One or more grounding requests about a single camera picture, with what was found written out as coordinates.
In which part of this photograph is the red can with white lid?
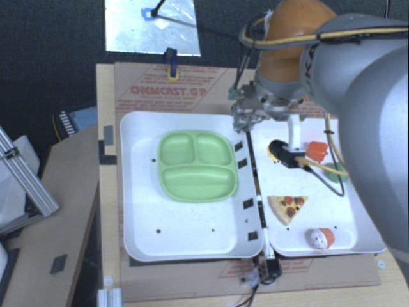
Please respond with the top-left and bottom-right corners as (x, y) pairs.
(309, 227), (336, 251)

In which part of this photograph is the white plastic tray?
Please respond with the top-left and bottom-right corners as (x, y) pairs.
(247, 113), (388, 258)
(119, 111), (266, 263)

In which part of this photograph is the green round toy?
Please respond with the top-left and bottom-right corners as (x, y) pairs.
(323, 162), (349, 183)

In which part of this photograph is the toy pizza slice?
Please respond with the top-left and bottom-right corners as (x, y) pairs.
(267, 195), (309, 227)

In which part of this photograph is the yellow round toy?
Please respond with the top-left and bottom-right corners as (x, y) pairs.
(266, 140), (279, 163)

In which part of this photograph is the black cylinder on white bracket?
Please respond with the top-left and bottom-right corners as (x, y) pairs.
(269, 114), (307, 169)

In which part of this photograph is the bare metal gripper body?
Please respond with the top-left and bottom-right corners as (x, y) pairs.
(234, 82), (305, 122)

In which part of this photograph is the orange toy pepper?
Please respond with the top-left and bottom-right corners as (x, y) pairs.
(305, 141), (330, 164)

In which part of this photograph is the thin black and white rod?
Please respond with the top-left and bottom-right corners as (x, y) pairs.
(245, 130), (273, 259)

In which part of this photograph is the brown cardboard board red print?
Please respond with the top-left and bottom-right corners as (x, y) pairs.
(114, 61), (382, 303)

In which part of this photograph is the green divided plate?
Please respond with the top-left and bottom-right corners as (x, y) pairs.
(157, 130), (239, 203)

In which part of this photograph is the black block with thin wires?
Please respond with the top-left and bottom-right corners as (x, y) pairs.
(261, 257), (282, 284)

